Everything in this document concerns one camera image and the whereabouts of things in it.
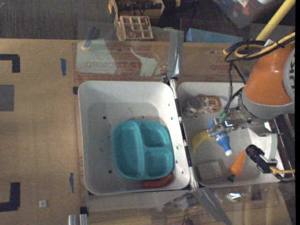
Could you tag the yellow banana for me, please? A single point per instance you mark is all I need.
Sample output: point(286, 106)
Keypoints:
point(199, 138)

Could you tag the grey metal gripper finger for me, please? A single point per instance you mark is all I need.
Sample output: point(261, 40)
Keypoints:
point(212, 132)
point(218, 122)

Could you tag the orange carrot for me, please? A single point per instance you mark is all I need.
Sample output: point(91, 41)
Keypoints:
point(238, 164)

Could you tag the thin black and white rod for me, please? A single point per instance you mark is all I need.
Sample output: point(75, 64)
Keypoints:
point(180, 118)

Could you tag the blue and white bottle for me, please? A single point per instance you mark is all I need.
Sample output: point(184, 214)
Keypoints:
point(223, 141)

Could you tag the wooden grid game box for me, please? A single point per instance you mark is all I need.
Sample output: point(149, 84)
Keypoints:
point(136, 28)

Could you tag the brown sausage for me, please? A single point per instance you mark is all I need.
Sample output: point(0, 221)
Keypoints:
point(159, 183)

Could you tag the brown and white packet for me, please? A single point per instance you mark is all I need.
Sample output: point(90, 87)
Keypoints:
point(212, 103)

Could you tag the teal divided plate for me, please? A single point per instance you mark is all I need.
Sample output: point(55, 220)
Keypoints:
point(131, 149)

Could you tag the black cylinder on white bracket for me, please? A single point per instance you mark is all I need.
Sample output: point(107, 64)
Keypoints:
point(255, 153)

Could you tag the small grey can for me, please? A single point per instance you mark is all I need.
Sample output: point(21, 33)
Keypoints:
point(192, 105)

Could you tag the white plastic tray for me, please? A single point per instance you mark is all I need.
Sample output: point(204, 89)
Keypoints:
point(248, 170)
point(98, 135)

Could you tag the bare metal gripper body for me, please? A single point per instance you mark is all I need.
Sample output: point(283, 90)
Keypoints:
point(239, 121)

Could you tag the grey and green sponge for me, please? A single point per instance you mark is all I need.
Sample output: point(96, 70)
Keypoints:
point(209, 170)

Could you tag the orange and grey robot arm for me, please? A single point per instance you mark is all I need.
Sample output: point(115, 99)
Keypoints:
point(267, 78)

